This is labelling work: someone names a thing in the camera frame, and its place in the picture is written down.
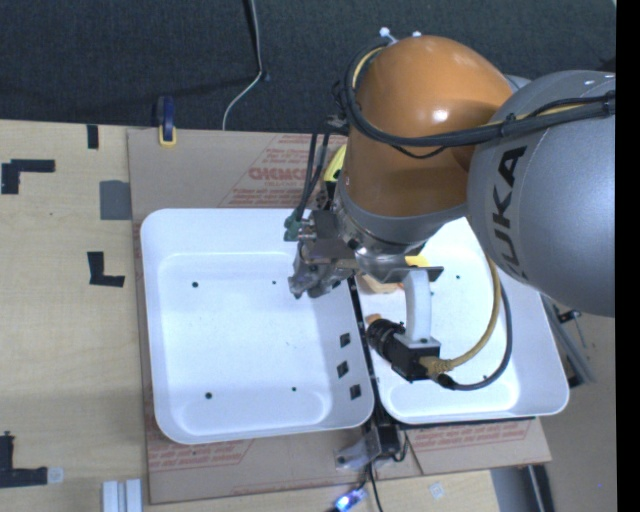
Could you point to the white plastic tray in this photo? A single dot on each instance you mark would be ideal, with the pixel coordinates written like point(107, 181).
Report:
point(240, 330)
point(465, 395)

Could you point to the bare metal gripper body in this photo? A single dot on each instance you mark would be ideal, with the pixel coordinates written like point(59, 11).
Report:
point(327, 247)

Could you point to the brown cardboard board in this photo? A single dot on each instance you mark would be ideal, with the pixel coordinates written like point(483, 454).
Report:
point(200, 170)

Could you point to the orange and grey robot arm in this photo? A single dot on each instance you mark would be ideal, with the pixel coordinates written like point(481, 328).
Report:
point(425, 125)

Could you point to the black cylinder on white bracket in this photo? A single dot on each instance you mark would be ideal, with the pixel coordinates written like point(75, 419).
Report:
point(417, 305)

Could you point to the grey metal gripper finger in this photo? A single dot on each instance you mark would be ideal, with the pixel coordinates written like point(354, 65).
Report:
point(327, 282)
point(300, 282)

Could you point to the yellow rounded object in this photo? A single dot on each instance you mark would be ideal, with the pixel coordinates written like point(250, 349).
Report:
point(417, 260)

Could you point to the black block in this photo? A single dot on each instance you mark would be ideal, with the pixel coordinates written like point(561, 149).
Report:
point(387, 440)

